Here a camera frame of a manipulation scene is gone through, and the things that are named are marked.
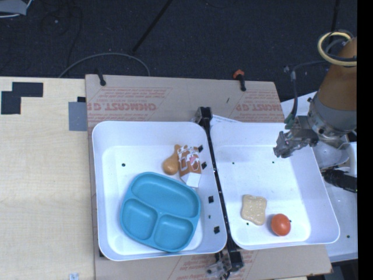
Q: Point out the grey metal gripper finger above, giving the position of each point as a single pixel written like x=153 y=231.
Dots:
x=289 y=153
x=279 y=144

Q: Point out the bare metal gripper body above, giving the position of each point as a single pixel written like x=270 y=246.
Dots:
x=306 y=133

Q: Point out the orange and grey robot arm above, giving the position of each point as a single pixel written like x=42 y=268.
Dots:
x=338 y=83

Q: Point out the white plastic tray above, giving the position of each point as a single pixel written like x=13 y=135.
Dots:
x=145 y=156
x=262 y=174

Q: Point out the white paper sheet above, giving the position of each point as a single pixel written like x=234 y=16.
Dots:
x=224 y=119

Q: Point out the beige toy bread slice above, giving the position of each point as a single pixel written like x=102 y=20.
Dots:
x=253 y=209

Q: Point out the thin black and white rod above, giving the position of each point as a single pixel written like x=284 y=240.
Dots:
x=217 y=174

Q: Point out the orange toy tomato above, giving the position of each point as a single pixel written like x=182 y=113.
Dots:
x=280 y=224

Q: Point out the orange and white carton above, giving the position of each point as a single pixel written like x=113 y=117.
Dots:
x=190 y=166

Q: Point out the brown toy pear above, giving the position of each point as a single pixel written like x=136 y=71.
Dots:
x=170 y=166

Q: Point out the brown cardboard board red print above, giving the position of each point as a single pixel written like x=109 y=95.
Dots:
x=175 y=104

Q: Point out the blue divided plate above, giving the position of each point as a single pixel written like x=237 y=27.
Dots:
x=157 y=191

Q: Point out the black cylinder on white bracket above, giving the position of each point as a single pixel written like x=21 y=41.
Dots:
x=341 y=179

